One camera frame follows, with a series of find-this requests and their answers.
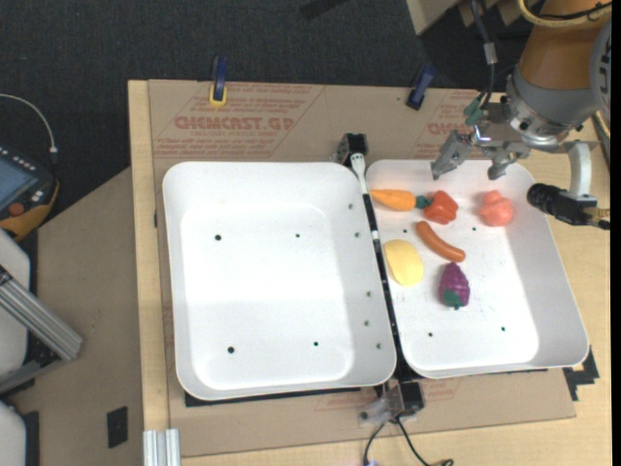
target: toy carrot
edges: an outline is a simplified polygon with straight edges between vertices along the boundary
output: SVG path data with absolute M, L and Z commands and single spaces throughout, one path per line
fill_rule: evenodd
M 371 190 L 369 193 L 393 211 L 411 211 L 416 205 L 416 197 L 407 190 Z
M 423 215 L 430 221 L 448 224 L 457 217 L 459 205 L 443 190 L 438 190 L 431 198 L 416 197 L 416 207 L 423 209 Z

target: toy sausage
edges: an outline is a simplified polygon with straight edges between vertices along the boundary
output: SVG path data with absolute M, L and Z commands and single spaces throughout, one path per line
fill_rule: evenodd
M 425 245 L 438 255 L 453 262 L 461 262 L 466 258 L 466 253 L 453 247 L 440 238 L 432 229 L 427 221 L 418 221 L 416 223 L 416 233 L 425 242 Z

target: wooden table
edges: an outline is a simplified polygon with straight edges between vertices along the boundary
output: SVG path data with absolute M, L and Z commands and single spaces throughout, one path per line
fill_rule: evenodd
M 361 88 L 369 95 L 367 87 Z M 128 85 L 132 150 L 136 260 L 140 318 L 141 366 L 145 430 L 170 427 L 164 359 L 156 207 L 150 137 L 148 82 Z M 581 139 L 594 137 L 588 125 Z M 569 161 L 533 153 L 523 164 L 538 181 L 567 187 Z M 609 207 L 609 172 L 600 150 L 593 152 L 592 193 Z M 584 319 L 600 372 L 596 384 L 581 386 L 575 403 L 577 417 L 416 435 L 418 451 L 428 461 L 452 457 L 457 465 L 611 464 L 610 397 L 610 234 L 593 227 L 571 227 L 551 219 L 578 307 Z M 185 458 L 184 466 L 279 466 L 292 464 L 361 464 L 365 443 L 352 441 L 286 449 Z M 403 438 L 374 442 L 372 457 L 382 466 L 416 464 Z

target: empty white tray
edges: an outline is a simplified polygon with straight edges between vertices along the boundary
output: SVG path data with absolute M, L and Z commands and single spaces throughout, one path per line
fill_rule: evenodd
M 182 162 L 163 182 L 181 385 L 204 400 L 385 382 L 360 186 L 331 162 Z
M 513 164 L 505 176 L 489 181 L 489 165 L 469 160 L 437 181 L 429 161 L 381 160 L 367 172 L 369 189 L 399 188 L 415 195 L 443 189 L 460 206 L 454 221 L 431 223 L 467 255 L 460 266 L 471 300 L 455 311 L 438 295 L 448 261 L 429 250 L 413 228 L 424 219 L 422 211 L 395 212 L 374 203 L 381 241 L 409 241 L 424 263 L 421 283 L 403 287 L 389 277 L 389 284 L 404 356 L 425 377 L 572 366 L 588 352 L 547 216 L 526 201 L 533 177 Z M 487 226 L 478 217 L 482 194 L 492 189 L 514 204 L 513 221 L 505 227 Z

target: plastic toy food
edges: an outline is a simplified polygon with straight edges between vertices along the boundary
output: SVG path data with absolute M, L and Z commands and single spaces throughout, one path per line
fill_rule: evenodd
M 398 284 L 412 286 L 423 279 L 423 261 L 410 242 L 392 240 L 384 245 L 384 255 Z
M 371 196 L 393 211 L 411 211 L 416 197 L 407 190 L 371 190 Z
M 467 306 L 470 301 L 470 285 L 461 268 L 449 262 L 442 271 L 438 294 L 443 303 L 456 310 Z
M 440 238 L 427 221 L 416 223 L 416 233 L 427 247 L 445 259 L 461 262 L 466 258 L 466 253 L 463 250 L 453 247 Z
M 439 224 L 448 224 L 454 220 L 459 209 L 457 202 L 443 190 L 438 190 L 431 199 L 418 197 L 416 207 L 423 208 L 423 215 Z
M 488 191 L 478 214 L 489 226 L 505 226 L 513 219 L 513 204 L 498 190 Z

